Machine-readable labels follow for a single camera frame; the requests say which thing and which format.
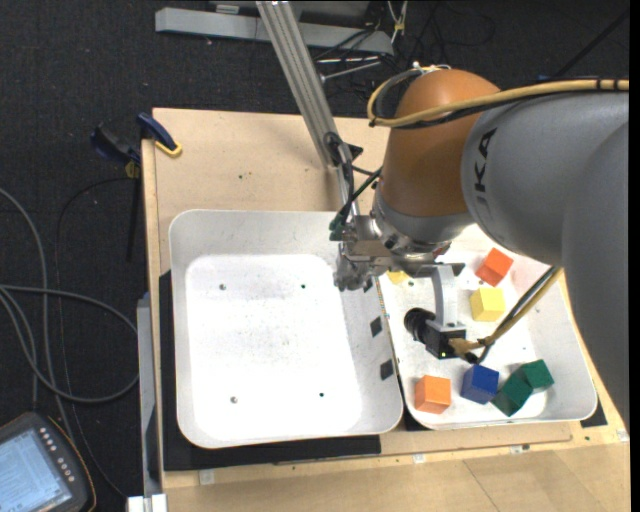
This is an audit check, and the pale wood board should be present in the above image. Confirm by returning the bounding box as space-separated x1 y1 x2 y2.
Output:
151 107 626 490

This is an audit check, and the green cube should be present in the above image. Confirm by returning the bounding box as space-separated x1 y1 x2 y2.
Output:
490 372 534 418
519 358 556 391

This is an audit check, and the blue cube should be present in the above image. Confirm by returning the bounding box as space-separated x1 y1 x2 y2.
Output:
459 364 501 406

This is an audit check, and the white plastic tray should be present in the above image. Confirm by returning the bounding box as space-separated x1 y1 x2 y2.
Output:
168 208 405 450
374 223 599 432

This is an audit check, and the black cylinder on white bracket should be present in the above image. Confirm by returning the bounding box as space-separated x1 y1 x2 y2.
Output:
403 261 469 361

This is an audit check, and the orange cube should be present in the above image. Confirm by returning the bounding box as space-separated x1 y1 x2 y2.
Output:
413 374 453 416
474 247 515 288

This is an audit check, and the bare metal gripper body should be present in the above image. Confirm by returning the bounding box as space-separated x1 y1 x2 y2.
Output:
339 214 452 279

